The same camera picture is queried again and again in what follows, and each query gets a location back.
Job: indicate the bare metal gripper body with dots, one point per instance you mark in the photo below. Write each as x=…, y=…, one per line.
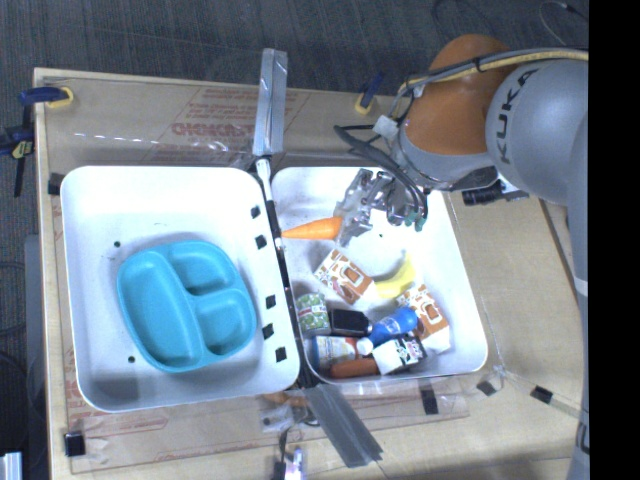
x=372, y=190

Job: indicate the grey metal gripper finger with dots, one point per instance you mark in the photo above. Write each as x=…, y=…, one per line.
x=345, y=208
x=356, y=229

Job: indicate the orange carrot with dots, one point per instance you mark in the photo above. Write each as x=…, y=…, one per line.
x=315, y=229

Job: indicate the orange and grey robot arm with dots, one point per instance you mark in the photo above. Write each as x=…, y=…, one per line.
x=540, y=118

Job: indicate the orange and white carton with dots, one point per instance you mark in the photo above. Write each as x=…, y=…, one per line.
x=345, y=277
x=430, y=318

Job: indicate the yellow banana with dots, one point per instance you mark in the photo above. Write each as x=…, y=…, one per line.
x=400, y=280

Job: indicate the black bottle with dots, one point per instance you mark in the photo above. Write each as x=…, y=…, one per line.
x=347, y=323

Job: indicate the green and white can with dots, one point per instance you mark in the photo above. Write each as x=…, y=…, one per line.
x=312, y=315

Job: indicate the white plastic tray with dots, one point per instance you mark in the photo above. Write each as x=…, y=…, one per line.
x=165, y=198
x=450, y=268

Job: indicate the blue bottle with white cap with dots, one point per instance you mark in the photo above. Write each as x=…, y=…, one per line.
x=395, y=325

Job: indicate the blue and yellow can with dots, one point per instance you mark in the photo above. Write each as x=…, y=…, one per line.
x=332, y=350

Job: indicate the white carton with black print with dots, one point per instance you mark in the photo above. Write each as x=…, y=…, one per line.
x=400, y=355

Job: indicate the brown sausage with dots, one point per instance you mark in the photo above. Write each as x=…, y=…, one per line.
x=355, y=368

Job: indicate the brown cardboard board red print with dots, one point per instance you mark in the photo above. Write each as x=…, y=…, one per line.
x=210, y=123

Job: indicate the blue divided plate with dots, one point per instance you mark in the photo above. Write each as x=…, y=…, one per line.
x=185, y=303

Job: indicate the black cylinder on white bracket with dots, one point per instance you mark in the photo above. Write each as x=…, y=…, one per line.
x=482, y=195

